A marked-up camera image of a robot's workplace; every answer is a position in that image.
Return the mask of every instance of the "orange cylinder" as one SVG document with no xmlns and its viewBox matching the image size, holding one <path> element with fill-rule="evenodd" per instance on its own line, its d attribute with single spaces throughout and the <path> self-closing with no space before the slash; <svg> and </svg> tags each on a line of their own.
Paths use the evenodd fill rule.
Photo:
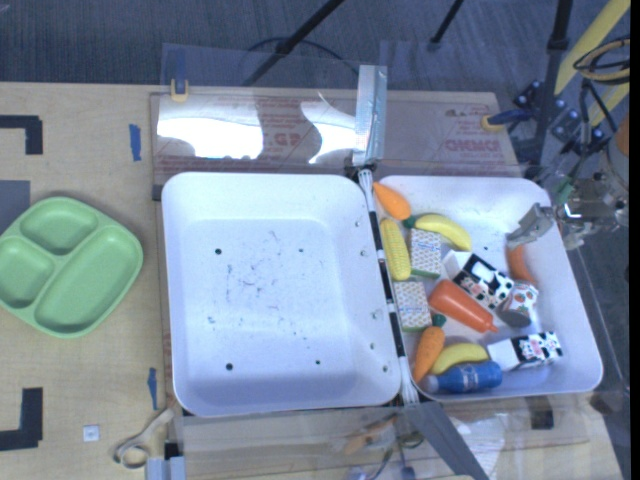
<svg viewBox="0 0 640 480">
<path fill-rule="evenodd" d="M 493 315 L 453 281 L 443 279 L 429 295 L 429 306 L 478 332 L 497 332 Z"/>
</svg>

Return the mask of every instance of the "yellow pole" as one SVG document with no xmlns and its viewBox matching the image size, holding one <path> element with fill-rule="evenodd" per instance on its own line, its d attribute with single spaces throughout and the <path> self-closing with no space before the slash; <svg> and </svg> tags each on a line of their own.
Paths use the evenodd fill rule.
<svg viewBox="0 0 640 480">
<path fill-rule="evenodd" d="M 589 28 L 582 34 L 575 46 L 567 54 L 560 65 L 558 78 L 556 79 L 555 95 L 557 96 L 567 86 L 571 78 L 576 74 L 573 64 L 585 53 L 593 50 L 615 26 L 620 18 L 631 6 L 631 0 L 609 0 L 596 16 Z"/>
<path fill-rule="evenodd" d="M 602 99 L 607 110 L 611 111 L 627 94 L 629 94 L 629 82 L 609 87 L 604 94 L 600 96 L 600 99 Z M 604 113 L 600 110 L 600 105 L 597 103 L 593 103 L 591 105 L 589 108 L 589 115 L 591 116 L 589 119 L 591 126 L 598 126 L 604 119 Z"/>
</svg>

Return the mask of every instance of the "yellow banana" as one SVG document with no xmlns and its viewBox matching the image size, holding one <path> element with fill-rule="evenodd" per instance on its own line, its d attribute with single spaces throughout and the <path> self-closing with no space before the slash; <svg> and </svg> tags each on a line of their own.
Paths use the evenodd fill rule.
<svg viewBox="0 0 640 480">
<path fill-rule="evenodd" d="M 488 361 L 489 354 L 477 343 L 454 343 L 442 349 L 438 359 L 429 370 L 431 375 L 440 375 L 460 363 L 480 363 Z"/>
<path fill-rule="evenodd" d="M 461 251 L 471 250 L 471 236 L 460 224 L 438 213 L 427 213 L 418 217 L 413 224 L 414 228 L 424 231 L 440 233 L 449 240 L 456 249 Z"/>
</svg>

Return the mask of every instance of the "yellow clip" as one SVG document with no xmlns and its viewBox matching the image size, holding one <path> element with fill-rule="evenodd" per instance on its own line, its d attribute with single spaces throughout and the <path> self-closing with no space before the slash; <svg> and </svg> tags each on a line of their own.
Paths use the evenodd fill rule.
<svg viewBox="0 0 640 480">
<path fill-rule="evenodd" d="M 178 94 L 176 92 L 176 81 L 171 79 L 171 99 L 176 103 L 184 103 L 189 97 L 189 80 L 184 81 L 184 94 Z"/>
</svg>

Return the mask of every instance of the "orange object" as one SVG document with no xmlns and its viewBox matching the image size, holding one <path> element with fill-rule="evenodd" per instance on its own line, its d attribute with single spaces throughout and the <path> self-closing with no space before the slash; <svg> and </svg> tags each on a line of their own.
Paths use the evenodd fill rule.
<svg viewBox="0 0 640 480">
<path fill-rule="evenodd" d="M 404 196 L 377 181 L 373 182 L 373 192 L 382 207 L 394 219 L 405 220 L 411 217 L 411 206 Z"/>
<path fill-rule="evenodd" d="M 493 325 L 493 315 L 448 279 L 443 279 L 436 285 L 428 302 L 434 310 L 478 332 L 498 331 Z"/>
<path fill-rule="evenodd" d="M 433 325 L 422 331 L 413 366 L 413 380 L 416 382 L 420 382 L 429 373 L 444 348 L 445 334 L 442 326 L 446 320 L 443 315 L 434 315 Z"/>
<path fill-rule="evenodd" d="M 524 245 L 520 244 L 516 248 L 507 247 L 507 264 L 509 265 L 509 275 L 512 279 L 518 281 L 529 281 L 532 285 L 536 285 L 536 280 L 529 272 L 527 264 L 524 261 Z"/>
</svg>

